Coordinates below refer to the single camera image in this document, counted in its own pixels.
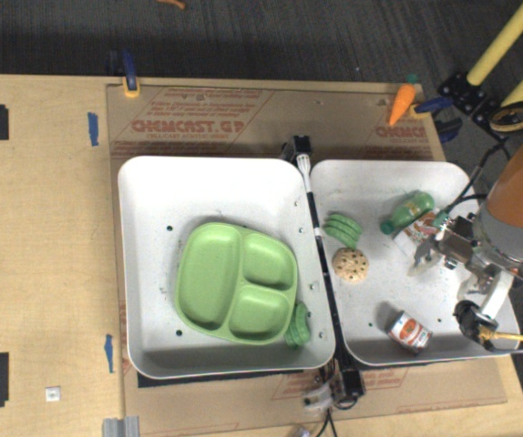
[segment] green divided plate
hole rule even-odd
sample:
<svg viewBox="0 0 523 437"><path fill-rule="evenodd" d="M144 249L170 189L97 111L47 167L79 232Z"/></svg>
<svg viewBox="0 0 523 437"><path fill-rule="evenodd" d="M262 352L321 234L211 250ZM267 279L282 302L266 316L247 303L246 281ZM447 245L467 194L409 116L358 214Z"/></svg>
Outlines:
<svg viewBox="0 0 523 437"><path fill-rule="evenodd" d="M193 329L225 340L267 344L287 330L298 285L290 248L226 223L193 230L177 277L177 313Z"/></svg>

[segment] carrot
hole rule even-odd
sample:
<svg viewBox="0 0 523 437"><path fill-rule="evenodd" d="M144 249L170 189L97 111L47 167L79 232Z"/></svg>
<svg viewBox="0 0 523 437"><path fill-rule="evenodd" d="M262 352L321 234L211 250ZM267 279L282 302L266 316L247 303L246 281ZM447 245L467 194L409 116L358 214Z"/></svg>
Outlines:
<svg viewBox="0 0 523 437"><path fill-rule="evenodd" d="M391 109L391 116L389 117L389 126L392 127L399 118L407 111L415 99L415 87L413 84L403 84L399 87L393 107Z"/></svg>

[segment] cookie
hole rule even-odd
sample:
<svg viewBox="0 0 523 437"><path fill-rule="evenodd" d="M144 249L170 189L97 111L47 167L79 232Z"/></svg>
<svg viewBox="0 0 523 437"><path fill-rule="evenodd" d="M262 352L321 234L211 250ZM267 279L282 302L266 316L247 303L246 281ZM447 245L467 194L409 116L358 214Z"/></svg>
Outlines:
<svg viewBox="0 0 523 437"><path fill-rule="evenodd" d="M333 267L341 279L358 283L367 276L369 261L358 249L341 248L334 254Z"/></svg>

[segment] soda can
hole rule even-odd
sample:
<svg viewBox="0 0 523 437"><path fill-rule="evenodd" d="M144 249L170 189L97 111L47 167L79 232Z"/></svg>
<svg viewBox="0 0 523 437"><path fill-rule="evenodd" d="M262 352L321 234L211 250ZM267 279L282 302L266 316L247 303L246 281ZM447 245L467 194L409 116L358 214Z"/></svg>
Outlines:
<svg viewBox="0 0 523 437"><path fill-rule="evenodd" d="M432 331L426 329L404 310L397 315L387 334L414 354L425 349L432 338Z"/></svg>

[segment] yellow cable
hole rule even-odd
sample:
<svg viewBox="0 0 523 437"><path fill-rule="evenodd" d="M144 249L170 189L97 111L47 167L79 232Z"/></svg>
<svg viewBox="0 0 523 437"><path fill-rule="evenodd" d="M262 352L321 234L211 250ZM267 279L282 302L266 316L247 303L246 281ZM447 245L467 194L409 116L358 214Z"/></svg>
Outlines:
<svg viewBox="0 0 523 437"><path fill-rule="evenodd" d="M508 123L508 124L499 124L498 122L502 118L506 118L510 115L515 114L523 114L523 106L515 107L515 108L509 108L502 107L496 114L492 115L492 118L490 118L490 128L493 131L496 131L497 133L512 133L514 131L520 131L523 129L523 121L519 121L518 123Z"/></svg>
<svg viewBox="0 0 523 437"><path fill-rule="evenodd" d="M492 331L484 325L478 326L478 337L481 340L496 340L496 339L507 339L507 340L518 340L523 341L523 335L516 333L506 333L504 331Z"/></svg>
<svg viewBox="0 0 523 437"><path fill-rule="evenodd" d="M523 341L523 335L517 335L516 333L506 333L504 331L494 332L494 336L492 338Z"/></svg>

